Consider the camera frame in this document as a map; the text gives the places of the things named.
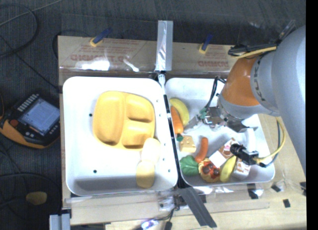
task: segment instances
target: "device screen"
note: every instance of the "device screen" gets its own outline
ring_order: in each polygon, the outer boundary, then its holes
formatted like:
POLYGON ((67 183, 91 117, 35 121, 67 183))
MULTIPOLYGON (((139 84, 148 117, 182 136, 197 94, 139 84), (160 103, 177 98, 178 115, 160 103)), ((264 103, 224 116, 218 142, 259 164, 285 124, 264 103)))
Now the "device screen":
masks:
POLYGON ((59 117, 60 111, 57 107, 39 98, 26 113, 20 116, 18 121, 30 125, 44 136, 59 117))

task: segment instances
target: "orange and black device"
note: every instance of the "orange and black device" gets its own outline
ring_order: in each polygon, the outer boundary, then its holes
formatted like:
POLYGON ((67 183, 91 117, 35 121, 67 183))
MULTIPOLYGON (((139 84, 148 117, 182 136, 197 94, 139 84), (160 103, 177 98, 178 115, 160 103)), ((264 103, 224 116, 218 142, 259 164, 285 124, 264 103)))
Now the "orange and black device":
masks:
POLYGON ((60 137, 60 110, 38 93, 5 110, 0 96, 0 133, 21 145, 46 148, 60 137))

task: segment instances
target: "yellow banana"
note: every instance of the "yellow banana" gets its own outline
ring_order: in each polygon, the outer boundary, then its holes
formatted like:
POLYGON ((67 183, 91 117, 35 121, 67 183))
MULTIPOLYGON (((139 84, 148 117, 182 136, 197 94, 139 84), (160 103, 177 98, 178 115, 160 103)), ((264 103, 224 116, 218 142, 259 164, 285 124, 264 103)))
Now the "yellow banana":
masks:
POLYGON ((183 126, 187 125, 190 120, 189 110, 187 106, 180 99, 175 97, 170 99, 170 103, 178 111, 183 126))

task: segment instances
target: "divided yellow tray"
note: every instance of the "divided yellow tray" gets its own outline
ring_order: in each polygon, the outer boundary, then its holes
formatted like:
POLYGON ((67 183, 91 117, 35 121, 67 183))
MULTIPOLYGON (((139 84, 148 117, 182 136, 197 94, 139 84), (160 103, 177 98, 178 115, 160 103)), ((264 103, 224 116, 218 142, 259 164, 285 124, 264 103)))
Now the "divided yellow tray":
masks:
POLYGON ((93 113, 93 134, 107 146, 141 150, 154 137, 155 110, 142 96, 106 91, 97 99, 93 113))

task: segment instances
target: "yellow cable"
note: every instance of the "yellow cable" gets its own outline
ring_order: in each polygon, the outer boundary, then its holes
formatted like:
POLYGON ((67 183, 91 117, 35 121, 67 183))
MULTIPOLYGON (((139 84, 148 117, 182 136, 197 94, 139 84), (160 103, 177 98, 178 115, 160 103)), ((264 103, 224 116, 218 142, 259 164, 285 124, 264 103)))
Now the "yellow cable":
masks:
POLYGON ((276 154, 278 154, 280 152, 280 150, 282 149, 282 147, 285 144, 285 140, 286 140, 286 135, 285 135, 285 130, 284 127, 282 125, 282 123, 280 122, 280 120, 276 117, 276 121, 278 122, 279 127, 282 130, 283 133, 283 138, 282 138, 282 142, 280 143, 280 146, 276 149, 276 151, 274 151, 272 154, 266 156, 266 157, 255 157, 254 160, 256 161, 256 163, 261 163, 263 161, 265 161, 266 159, 275 156, 276 154))
POLYGON ((275 51, 276 48, 277 48, 277 46, 267 47, 267 48, 259 49, 259 50, 253 51, 253 52, 244 53, 242 55, 232 56, 232 57, 234 57, 236 59, 245 58, 245 57, 248 57, 248 56, 251 56, 251 55, 254 55, 254 54, 258 54, 258 53, 265 53, 265 52, 275 51))

